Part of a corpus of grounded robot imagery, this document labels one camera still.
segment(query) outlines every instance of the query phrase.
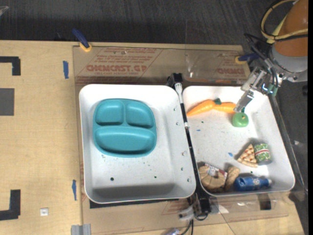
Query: blue bottle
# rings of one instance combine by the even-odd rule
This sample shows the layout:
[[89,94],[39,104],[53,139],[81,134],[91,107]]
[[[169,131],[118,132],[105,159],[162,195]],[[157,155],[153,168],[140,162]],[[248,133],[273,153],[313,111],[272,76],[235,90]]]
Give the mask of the blue bottle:
[[238,177],[235,179],[234,188],[237,191],[258,190],[261,188],[268,188],[272,184],[271,179],[259,177]]

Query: gray square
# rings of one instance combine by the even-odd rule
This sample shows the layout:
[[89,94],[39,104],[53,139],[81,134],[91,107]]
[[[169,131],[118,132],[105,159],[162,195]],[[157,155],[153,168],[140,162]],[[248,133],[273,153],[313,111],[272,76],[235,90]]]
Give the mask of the gray square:
[[0,116],[14,116],[14,89],[0,88]]

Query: green fruit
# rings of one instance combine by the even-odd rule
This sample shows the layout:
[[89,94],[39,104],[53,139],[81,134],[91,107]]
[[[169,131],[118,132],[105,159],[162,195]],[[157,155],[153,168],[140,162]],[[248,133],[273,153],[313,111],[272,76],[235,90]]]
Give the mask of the green fruit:
[[249,124],[249,119],[246,113],[238,112],[233,116],[233,126],[246,127]]

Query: wooden surface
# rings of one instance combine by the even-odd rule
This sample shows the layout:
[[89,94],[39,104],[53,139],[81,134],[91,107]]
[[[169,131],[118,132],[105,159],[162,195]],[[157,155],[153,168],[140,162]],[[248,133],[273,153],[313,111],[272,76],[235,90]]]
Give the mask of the wooden surface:
[[[83,224],[72,57],[72,47],[76,45],[0,41],[0,56],[18,56],[22,73],[12,76],[11,65],[0,63],[0,88],[15,89],[14,116],[0,116],[0,210],[8,209],[10,190],[21,190],[21,215],[18,219],[0,221],[0,234],[69,235],[72,225]],[[69,65],[69,79],[64,77],[63,61]],[[73,180],[77,185],[77,201],[72,191]],[[48,208],[49,215],[40,216],[40,208]],[[293,202],[286,201],[283,208],[287,216],[232,222],[229,226],[197,226],[194,234],[303,234]]]

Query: white tray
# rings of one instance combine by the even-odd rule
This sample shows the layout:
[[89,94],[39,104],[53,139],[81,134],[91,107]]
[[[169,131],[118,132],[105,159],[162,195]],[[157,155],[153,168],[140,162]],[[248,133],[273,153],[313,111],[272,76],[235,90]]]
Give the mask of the white tray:
[[[109,98],[146,103],[156,119],[157,141],[147,156],[104,155],[92,138],[93,113]],[[193,194],[195,175],[177,93],[167,86],[87,85],[79,93],[85,191],[95,203],[177,199]]]
[[[188,112],[206,99],[219,98],[221,102],[237,103],[243,93],[240,87],[190,86],[183,91],[183,101]],[[234,127],[232,114],[216,110],[188,118],[198,167],[204,162],[222,170],[234,165],[241,170],[242,175],[272,179],[272,186],[253,192],[207,193],[224,196],[291,190],[295,177],[268,97],[255,93],[255,98],[247,105],[245,113],[249,118],[247,127]],[[262,142],[269,145],[272,163],[252,168],[236,161],[250,143],[255,145]]]

